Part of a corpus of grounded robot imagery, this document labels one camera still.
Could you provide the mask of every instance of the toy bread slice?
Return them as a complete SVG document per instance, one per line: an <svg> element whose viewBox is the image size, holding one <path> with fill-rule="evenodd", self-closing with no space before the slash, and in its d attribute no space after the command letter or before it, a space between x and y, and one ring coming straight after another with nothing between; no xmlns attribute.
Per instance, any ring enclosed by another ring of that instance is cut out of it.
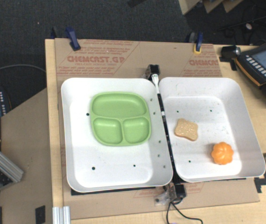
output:
<svg viewBox="0 0 266 224"><path fill-rule="evenodd" d="M197 128L196 123L190 122L185 119L179 119L175 127L175 135L189 139L191 141L197 140Z"/></svg>

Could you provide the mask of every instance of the orange pumpkin toy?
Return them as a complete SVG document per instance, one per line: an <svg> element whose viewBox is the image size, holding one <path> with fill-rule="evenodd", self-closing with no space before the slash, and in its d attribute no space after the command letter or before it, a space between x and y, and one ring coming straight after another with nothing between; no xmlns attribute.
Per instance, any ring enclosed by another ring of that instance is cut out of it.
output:
<svg viewBox="0 0 266 224"><path fill-rule="evenodd" d="M215 144L211 153L214 162L217 164L228 164L232 161L234 151L231 146L225 142Z"/></svg>

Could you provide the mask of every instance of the black floor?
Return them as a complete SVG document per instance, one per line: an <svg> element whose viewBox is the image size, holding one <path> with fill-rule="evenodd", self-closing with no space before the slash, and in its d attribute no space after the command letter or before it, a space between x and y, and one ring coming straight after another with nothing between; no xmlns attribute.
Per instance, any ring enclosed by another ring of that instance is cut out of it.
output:
<svg viewBox="0 0 266 224"><path fill-rule="evenodd" d="M219 5L207 14L199 3L182 15L178 0L146 0L134 7L130 0L0 0L0 68L30 64L45 68L44 40L52 27L65 37L72 26L78 38L183 42L191 32L203 32L203 42L260 45L266 42L266 19L252 30L218 28L266 16L266 0L244 0L226 13ZM46 87L45 73L31 67L0 70L1 84L12 107Z"/></svg>

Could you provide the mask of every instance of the divided green plate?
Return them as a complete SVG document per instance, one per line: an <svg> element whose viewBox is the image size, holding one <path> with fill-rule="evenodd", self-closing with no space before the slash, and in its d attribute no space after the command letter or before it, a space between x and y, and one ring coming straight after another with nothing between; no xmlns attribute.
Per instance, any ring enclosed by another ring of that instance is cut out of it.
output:
<svg viewBox="0 0 266 224"><path fill-rule="evenodd" d="M147 103L135 93L97 94L91 100L90 117L94 136L105 145L138 145L151 135Z"/></svg>

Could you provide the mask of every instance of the white tray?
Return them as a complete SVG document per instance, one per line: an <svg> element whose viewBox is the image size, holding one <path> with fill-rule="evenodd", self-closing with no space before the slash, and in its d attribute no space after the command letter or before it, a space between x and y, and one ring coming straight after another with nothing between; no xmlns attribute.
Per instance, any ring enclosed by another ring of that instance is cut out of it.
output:
<svg viewBox="0 0 266 224"><path fill-rule="evenodd" d="M261 176L266 170L239 85L228 78L164 78L159 83L178 175L187 182ZM198 124L198 139L175 136L179 118ZM226 165L211 151L224 141L234 150Z"/></svg>
<svg viewBox="0 0 266 224"><path fill-rule="evenodd" d="M136 146L111 147L93 135L89 113L92 98L108 91L133 92L147 102L151 136ZM145 79L70 78L62 87L66 167L77 192L164 186L173 170L154 85Z"/></svg>

